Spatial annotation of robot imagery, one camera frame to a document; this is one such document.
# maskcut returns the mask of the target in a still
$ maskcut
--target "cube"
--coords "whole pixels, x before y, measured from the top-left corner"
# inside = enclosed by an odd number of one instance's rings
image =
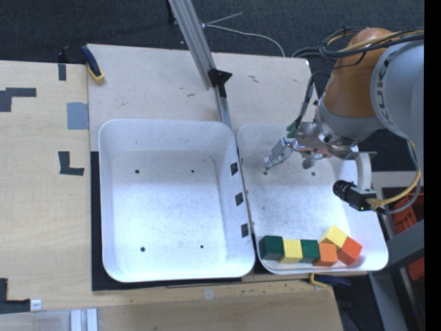
[[[327,229],[327,231],[322,235],[320,239],[321,243],[331,243],[337,246],[337,250],[341,249],[345,240],[347,238],[347,234],[343,232],[340,228],[332,225]]]
[[[278,258],[279,263],[298,263],[303,258],[300,239],[283,239],[284,254]]]
[[[314,266],[332,266],[338,261],[337,245],[331,243],[319,243],[320,258],[313,262]]]
[[[312,263],[320,258],[320,250],[318,249],[318,241],[312,239],[301,239],[303,258],[299,262]]]
[[[259,241],[260,258],[264,260],[278,260],[285,252],[283,238],[276,235],[265,235]]]
[[[363,246],[351,237],[347,237],[337,256],[345,265],[350,265],[360,256]]]

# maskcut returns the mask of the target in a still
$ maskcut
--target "yellow block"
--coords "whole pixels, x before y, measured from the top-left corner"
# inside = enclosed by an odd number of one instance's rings
[[[300,239],[283,239],[285,254],[279,257],[280,263],[298,263],[303,258]]]
[[[337,246],[337,250],[341,249],[345,240],[347,238],[347,234],[343,232],[340,228],[332,225],[328,230],[323,234],[321,243],[332,243]]]

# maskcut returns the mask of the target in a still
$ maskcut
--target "black floor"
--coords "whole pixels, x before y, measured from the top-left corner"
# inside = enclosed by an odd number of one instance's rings
[[[192,1],[204,23],[240,13],[217,24],[270,37],[287,57],[317,46],[321,36],[343,26],[424,26],[424,0]],[[64,49],[70,62],[83,63],[80,49],[87,43],[187,49],[168,17],[165,0],[0,0],[0,59],[56,63]],[[275,43],[261,37],[215,28],[207,28],[205,35],[212,52],[281,56]],[[309,61],[311,71],[331,72],[331,63]],[[326,82],[316,80],[318,94]],[[390,132],[381,130],[360,147],[378,153],[376,171],[413,169],[405,142]],[[351,280],[350,288],[335,289],[345,329],[381,331],[369,279]]]

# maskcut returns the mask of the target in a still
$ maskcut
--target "dark green cube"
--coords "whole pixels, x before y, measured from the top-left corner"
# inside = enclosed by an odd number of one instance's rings
[[[312,263],[320,258],[320,250],[318,249],[318,241],[310,239],[301,239],[303,258],[299,262]]]
[[[283,238],[276,235],[265,235],[259,241],[260,258],[264,260],[277,260],[284,255]]]

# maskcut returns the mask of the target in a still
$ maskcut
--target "red-orange cube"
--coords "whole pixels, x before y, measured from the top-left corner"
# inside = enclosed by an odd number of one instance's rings
[[[347,237],[342,248],[338,251],[338,259],[345,265],[350,265],[360,256],[363,246],[351,237]]]
[[[313,262],[314,266],[332,266],[338,260],[337,246],[331,243],[319,243],[320,258]]]

